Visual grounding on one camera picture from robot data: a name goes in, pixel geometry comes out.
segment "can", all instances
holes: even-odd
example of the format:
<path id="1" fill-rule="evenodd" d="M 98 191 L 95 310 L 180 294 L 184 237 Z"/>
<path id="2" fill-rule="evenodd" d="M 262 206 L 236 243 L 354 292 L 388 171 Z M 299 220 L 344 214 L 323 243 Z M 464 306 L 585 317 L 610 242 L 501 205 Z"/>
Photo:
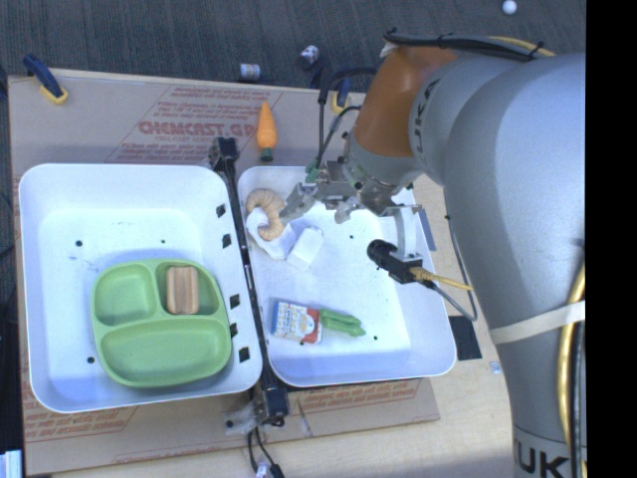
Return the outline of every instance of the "can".
<path id="1" fill-rule="evenodd" d="M 239 79 L 244 82 L 258 82 L 261 78 L 261 66 L 259 64 L 241 64 L 239 66 Z"/>
<path id="2" fill-rule="evenodd" d="M 305 48 L 300 54 L 303 68 L 309 69 L 311 66 L 313 66 L 319 59 L 319 54 L 319 47 L 315 45 L 309 45 L 307 48 Z"/>

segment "croissant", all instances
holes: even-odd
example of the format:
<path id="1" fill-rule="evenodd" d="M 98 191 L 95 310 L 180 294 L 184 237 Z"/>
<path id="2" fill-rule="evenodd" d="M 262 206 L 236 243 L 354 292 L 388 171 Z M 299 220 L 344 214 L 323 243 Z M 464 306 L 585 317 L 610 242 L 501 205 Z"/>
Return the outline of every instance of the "croissant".
<path id="1" fill-rule="evenodd" d="M 255 207 L 261 207 L 268 216 L 268 225 L 259 227 L 259 235 L 265 241 L 276 239 L 285 229 L 279 218 L 279 211 L 286 206 L 284 199 L 271 189 L 255 189 L 248 195 L 246 211 L 250 214 Z"/>

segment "toy carrot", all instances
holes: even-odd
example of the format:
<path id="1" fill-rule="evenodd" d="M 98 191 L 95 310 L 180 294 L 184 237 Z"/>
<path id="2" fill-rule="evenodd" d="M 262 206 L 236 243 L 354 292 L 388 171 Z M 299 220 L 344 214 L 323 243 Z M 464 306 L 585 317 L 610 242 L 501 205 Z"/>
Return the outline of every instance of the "toy carrot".
<path id="1" fill-rule="evenodd" d="M 261 105 L 261 115 L 257 127 L 257 144 L 263 150 L 261 160 L 272 161 L 272 149 L 277 144 L 277 127 L 267 101 L 263 101 Z"/>

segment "robotic arm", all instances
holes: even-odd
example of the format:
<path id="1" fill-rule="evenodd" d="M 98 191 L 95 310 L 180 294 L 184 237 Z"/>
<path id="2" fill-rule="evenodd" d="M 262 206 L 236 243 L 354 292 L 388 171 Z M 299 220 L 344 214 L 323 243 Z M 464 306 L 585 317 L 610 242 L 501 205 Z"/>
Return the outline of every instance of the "robotic arm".
<path id="1" fill-rule="evenodd" d="M 316 165 L 281 217 L 316 201 L 337 222 L 395 216 L 392 195 L 417 176 L 442 185 L 507 380 L 516 476 L 585 476 L 585 363 L 567 358 L 583 328 L 585 56 L 446 37 L 385 36 L 342 156 Z"/>

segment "green plate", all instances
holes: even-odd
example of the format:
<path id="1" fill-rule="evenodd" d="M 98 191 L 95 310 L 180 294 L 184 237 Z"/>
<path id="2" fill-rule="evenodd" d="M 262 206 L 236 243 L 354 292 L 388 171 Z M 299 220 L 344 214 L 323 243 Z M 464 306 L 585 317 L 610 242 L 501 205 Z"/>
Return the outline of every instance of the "green plate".
<path id="1" fill-rule="evenodd" d="M 199 311 L 166 310 L 169 267 L 197 269 Z M 186 260 L 125 262 L 103 271 L 92 293 L 93 330 L 106 373 L 131 387 L 161 387 L 219 372 L 228 362 L 228 314 L 214 277 Z"/>

